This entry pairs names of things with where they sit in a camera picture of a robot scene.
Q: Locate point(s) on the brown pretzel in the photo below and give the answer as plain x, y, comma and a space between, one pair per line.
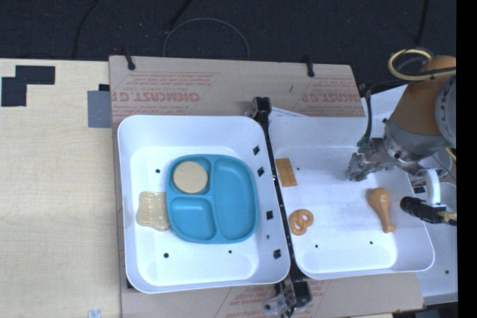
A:
294, 227

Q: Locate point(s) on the blue divided plate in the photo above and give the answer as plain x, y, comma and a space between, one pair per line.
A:
233, 197

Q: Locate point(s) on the black cylinder on white bracket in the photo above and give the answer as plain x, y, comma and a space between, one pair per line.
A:
419, 208

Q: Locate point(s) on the white plastic tray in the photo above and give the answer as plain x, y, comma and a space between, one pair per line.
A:
343, 257
149, 264

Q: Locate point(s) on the brown cardboard board red print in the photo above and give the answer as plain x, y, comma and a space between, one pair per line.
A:
223, 89

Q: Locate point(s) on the tan chicken drumstick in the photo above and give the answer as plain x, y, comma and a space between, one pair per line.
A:
380, 201

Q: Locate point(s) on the orange rectangular cracker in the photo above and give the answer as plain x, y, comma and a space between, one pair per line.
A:
286, 172

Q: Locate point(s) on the pale yellow toast slice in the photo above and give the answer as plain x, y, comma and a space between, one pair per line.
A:
153, 212

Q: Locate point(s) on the round beige biscuit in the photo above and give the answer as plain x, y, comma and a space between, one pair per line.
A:
190, 177

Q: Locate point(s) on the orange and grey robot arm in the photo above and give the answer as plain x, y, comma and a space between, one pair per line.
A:
417, 111

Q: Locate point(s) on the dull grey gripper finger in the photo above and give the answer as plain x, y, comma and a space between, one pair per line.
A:
366, 173
354, 165

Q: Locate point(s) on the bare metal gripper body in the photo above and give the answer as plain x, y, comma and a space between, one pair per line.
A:
380, 156

